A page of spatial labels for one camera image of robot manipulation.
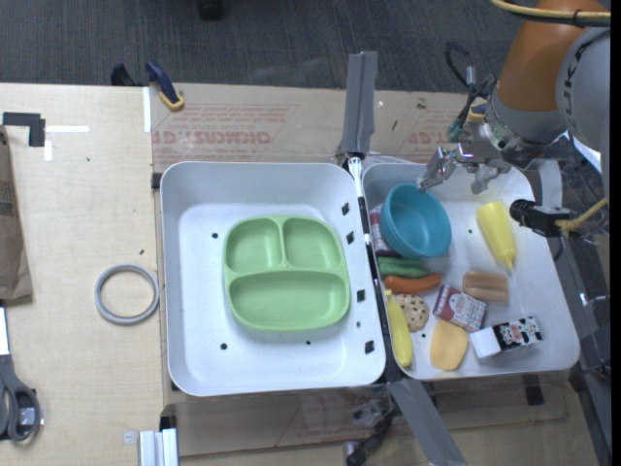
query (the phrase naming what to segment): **black scissors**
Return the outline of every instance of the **black scissors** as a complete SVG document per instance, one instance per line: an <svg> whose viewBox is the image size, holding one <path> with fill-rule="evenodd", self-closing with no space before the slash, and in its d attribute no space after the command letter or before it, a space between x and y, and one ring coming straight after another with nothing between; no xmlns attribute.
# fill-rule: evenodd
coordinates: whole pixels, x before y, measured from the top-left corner
<svg viewBox="0 0 621 466"><path fill-rule="evenodd" d="M35 392L23 384L13 369L9 331L0 300L0 438L21 442L34 435L41 423L41 408Z"/></svg>

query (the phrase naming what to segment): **white ring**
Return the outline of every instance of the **white ring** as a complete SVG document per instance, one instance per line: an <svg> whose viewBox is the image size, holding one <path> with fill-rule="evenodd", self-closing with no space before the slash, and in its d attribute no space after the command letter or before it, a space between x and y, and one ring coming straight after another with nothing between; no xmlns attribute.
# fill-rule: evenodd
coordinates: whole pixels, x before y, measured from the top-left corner
<svg viewBox="0 0 621 466"><path fill-rule="evenodd" d="M138 273L147 279L150 283L151 288L153 289L153 299L151 300L150 305L147 307L145 311L136 315L136 316L119 316L115 313L111 312L104 303L101 301L101 289L106 282L106 280L115 273ZM133 262L121 262L120 264L116 264L114 266L106 269L99 278L97 279L97 283L95 284L95 305L97 306L97 310L99 314L103 316L110 322L116 324L136 324L146 319L150 315L153 314L153 311L157 308L157 304L159 302L159 286L157 284L157 278L153 273L150 272L145 266L141 264L136 264Z"/></svg>

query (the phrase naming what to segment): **blue bowl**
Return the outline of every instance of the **blue bowl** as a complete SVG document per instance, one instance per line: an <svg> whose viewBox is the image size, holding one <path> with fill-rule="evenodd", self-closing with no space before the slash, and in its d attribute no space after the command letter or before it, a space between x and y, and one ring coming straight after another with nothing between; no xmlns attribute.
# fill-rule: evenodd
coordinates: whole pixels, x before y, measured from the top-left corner
<svg viewBox="0 0 621 466"><path fill-rule="evenodd" d="M390 190L379 213L379 230L388 247L408 258L442 255L451 239L444 207L414 183L399 183Z"/></svg>

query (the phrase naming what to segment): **scissors handle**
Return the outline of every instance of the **scissors handle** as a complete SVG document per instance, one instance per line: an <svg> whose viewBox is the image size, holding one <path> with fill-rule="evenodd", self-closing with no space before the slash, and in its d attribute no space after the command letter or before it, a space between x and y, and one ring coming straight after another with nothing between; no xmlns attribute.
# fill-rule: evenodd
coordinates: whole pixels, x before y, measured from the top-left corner
<svg viewBox="0 0 621 466"><path fill-rule="evenodd" d="M19 410L28 408L34 411L34 422L21 424ZM37 432L40 422L41 408L35 392L16 376L11 356L0 355L0 435L6 431L9 438L21 442Z"/></svg>

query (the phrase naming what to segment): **green plate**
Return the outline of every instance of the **green plate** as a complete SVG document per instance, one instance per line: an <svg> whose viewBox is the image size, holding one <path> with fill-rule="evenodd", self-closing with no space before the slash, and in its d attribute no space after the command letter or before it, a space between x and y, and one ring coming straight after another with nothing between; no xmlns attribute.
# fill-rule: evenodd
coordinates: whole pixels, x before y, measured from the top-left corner
<svg viewBox="0 0 621 466"><path fill-rule="evenodd" d="M349 309L341 241L307 216L243 219L224 242L224 287L235 318L259 330L334 324Z"/></svg>

